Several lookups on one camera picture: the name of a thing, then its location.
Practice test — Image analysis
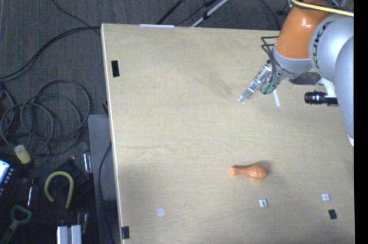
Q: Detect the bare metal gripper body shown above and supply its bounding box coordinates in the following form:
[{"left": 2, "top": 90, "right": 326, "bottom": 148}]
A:
[{"left": 255, "top": 63, "right": 285, "bottom": 86}]

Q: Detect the pale wood board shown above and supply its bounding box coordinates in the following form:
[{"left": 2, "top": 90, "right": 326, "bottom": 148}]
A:
[{"left": 100, "top": 23, "right": 355, "bottom": 244}]

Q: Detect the orange toy chicken drumstick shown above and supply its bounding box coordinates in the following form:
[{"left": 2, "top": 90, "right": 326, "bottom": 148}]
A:
[{"left": 229, "top": 164, "right": 269, "bottom": 181}]

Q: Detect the yellow curved tube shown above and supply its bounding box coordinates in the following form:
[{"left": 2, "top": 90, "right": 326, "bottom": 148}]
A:
[{"left": 44, "top": 170, "right": 75, "bottom": 209}]

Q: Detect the small yellow bottle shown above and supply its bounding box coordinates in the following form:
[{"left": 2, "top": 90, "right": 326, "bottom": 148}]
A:
[{"left": 14, "top": 144, "right": 32, "bottom": 165}]

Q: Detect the black cylinder on white bracket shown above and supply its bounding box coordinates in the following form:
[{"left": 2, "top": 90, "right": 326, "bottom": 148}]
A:
[{"left": 304, "top": 77, "right": 339, "bottom": 107}]

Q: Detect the green handled tool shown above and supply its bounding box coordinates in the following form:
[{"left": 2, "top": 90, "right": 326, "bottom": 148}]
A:
[{"left": 0, "top": 205, "right": 33, "bottom": 244}]

